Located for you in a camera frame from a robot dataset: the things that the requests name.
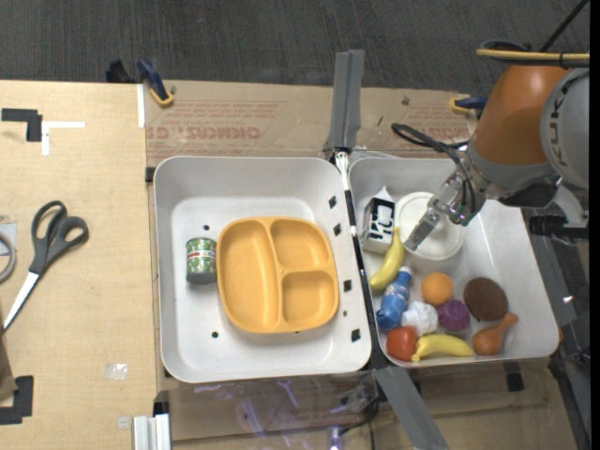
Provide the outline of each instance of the orange divided plate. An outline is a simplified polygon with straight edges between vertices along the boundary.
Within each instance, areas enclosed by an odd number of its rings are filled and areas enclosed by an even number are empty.
[[[230,223],[217,241],[217,284],[228,318],[253,333],[308,330],[338,310],[338,277],[322,230],[301,218]]]

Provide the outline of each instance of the banana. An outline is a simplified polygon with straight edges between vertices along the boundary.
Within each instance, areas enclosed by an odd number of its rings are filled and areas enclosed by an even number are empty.
[[[416,350],[411,360],[421,361],[421,357],[432,353],[447,353],[454,356],[472,356],[473,349],[458,337],[444,334],[423,335],[416,341]]]
[[[371,290],[379,291],[387,287],[396,278],[403,260],[404,246],[400,242],[400,228],[394,227],[392,229],[392,243],[383,255],[382,266],[368,281]]]

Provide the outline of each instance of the scissors blade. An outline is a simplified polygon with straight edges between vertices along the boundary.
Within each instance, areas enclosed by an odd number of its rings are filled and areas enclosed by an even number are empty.
[[[31,291],[34,290],[36,283],[38,283],[38,279],[39,279],[39,275],[34,272],[29,272],[27,274],[27,278],[25,279],[24,284],[22,285],[21,289],[19,290],[19,293],[17,293],[17,298],[15,298],[15,302],[12,304],[12,307],[10,308],[10,312],[8,313],[7,318],[4,320],[4,329],[5,330],[12,323],[14,318],[17,316],[17,313],[19,313],[19,310],[21,310],[23,304],[25,303],[25,300],[27,300],[27,297],[29,296]]]

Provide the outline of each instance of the green can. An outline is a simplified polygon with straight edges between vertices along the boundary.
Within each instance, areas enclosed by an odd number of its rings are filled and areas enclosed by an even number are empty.
[[[197,237],[188,240],[187,275],[189,283],[203,285],[217,281],[217,242]]]

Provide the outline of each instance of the blue bottle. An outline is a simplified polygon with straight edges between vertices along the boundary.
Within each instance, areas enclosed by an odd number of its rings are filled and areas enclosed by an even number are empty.
[[[396,279],[383,293],[382,306],[377,310],[377,324],[382,330],[392,330],[400,325],[402,313],[409,305],[409,282],[413,271],[408,266],[400,268]]]

